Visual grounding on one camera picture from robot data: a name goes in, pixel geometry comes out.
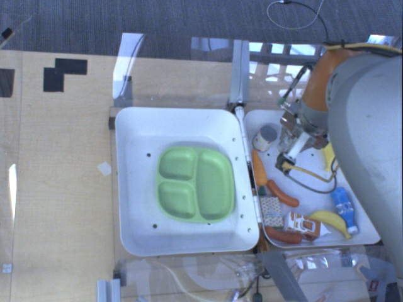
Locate orange and white carton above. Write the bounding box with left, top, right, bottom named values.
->
left=283, top=211, right=332, bottom=242

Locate red sausage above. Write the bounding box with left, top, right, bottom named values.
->
left=266, top=179, right=300, bottom=208
left=264, top=225, right=304, bottom=245

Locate patterned green and orange packet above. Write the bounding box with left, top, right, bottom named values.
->
left=259, top=196, right=285, bottom=228

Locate white plastic tray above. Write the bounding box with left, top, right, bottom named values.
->
left=244, top=108, right=382, bottom=249
left=115, top=106, right=261, bottom=257

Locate blue plastic bottle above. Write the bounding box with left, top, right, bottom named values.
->
left=330, top=186, right=360, bottom=235

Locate orange carrot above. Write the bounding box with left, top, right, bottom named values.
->
left=251, top=149, right=268, bottom=196

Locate yellow banana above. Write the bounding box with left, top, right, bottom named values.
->
left=308, top=210, right=352, bottom=240

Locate green divided plate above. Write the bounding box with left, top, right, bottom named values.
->
left=156, top=145, right=236, bottom=224

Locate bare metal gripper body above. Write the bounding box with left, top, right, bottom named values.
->
left=277, top=101, right=329, bottom=154

